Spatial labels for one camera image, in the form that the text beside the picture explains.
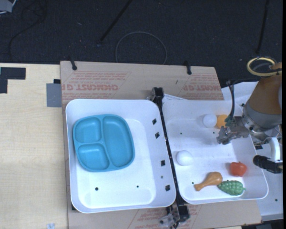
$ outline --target green vegetable toy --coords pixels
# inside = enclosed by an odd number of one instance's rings
[[[223,181],[217,187],[230,195],[241,195],[246,188],[240,181]]]

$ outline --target blue divided tray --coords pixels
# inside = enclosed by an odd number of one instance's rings
[[[91,172],[125,168],[135,156],[128,124],[113,114],[78,120],[73,127],[73,141],[81,166]]]

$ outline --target black metal rod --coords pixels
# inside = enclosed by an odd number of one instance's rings
[[[114,21],[111,23],[111,25],[108,27],[107,31],[104,33],[104,35],[101,37],[101,39],[98,41],[98,46],[102,44],[105,37],[108,35],[108,33],[111,31],[111,29],[114,27],[114,25],[118,22],[119,18],[123,15],[123,13],[126,11],[128,6],[131,4],[133,0],[128,0],[125,6],[122,8],[118,16],[114,19]]]
[[[266,20],[267,20],[267,15],[268,15],[269,2],[270,0],[266,0],[263,24],[262,24],[261,34],[259,37],[258,47],[256,50],[257,55],[259,55],[261,47],[262,47],[262,42],[263,42],[263,37],[264,37],[264,32],[265,32],[265,25],[266,25]]]

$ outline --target white egg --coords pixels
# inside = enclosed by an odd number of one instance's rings
[[[182,150],[177,153],[176,160],[181,166],[188,166],[193,163],[194,158],[190,152]]]
[[[217,116],[215,114],[206,114],[202,119],[202,123],[207,128],[214,127],[217,123]]]

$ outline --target white container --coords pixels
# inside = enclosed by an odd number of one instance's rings
[[[126,168],[90,172],[79,163],[72,137],[77,120],[114,114],[128,124],[135,157]],[[66,107],[71,201],[82,213],[167,207],[176,198],[160,112],[149,100],[76,99]]]
[[[218,144],[218,127],[207,128],[203,124],[206,114],[229,115],[231,101],[169,100],[163,104],[163,115],[176,178],[181,197],[189,204],[204,204],[232,200],[261,199],[268,194],[268,184],[261,168],[253,164],[256,150],[251,136],[233,139],[229,144]],[[235,106],[235,116],[242,110]],[[180,165],[176,160],[179,151],[186,150],[193,157],[190,165]],[[231,162],[242,162],[247,166],[243,177],[230,174]],[[205,180],[208,173],[218,171],[223,181],[237,180],[246,190],[239,196],[231,196],[217,186],[204,187],[196,191],[194,184]]]

